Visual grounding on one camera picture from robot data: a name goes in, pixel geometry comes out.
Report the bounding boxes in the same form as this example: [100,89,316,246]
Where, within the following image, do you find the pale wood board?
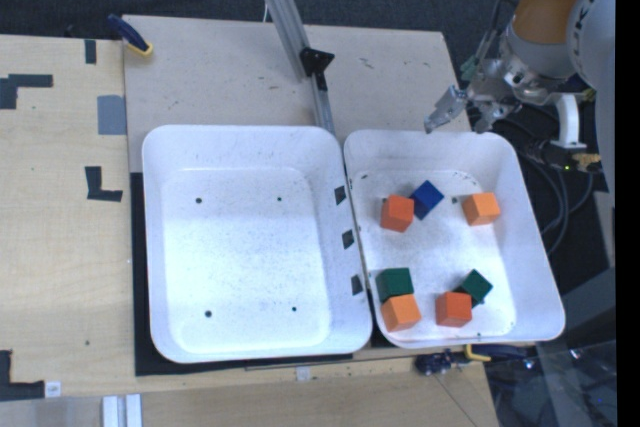
[122,14,502,394]

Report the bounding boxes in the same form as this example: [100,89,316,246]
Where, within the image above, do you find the green cube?
[374,266,416,304]
[452,268,495,309]

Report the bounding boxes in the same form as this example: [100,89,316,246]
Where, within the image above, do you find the white plastic tray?
[342,128,567,351]
[141,123,374,365]

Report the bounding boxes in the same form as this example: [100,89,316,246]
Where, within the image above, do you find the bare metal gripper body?
[466,56,565,116]

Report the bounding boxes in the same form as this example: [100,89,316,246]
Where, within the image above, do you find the orange cube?
[380,293,423,334]
[379,193,416,234]
[460,192,502,228]
[434,290,474,329]

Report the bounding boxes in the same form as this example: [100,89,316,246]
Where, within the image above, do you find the blue cube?
[409,179,446,221]

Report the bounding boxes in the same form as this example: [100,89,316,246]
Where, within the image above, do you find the black cylinder on white bracket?
[519,93,603,174]

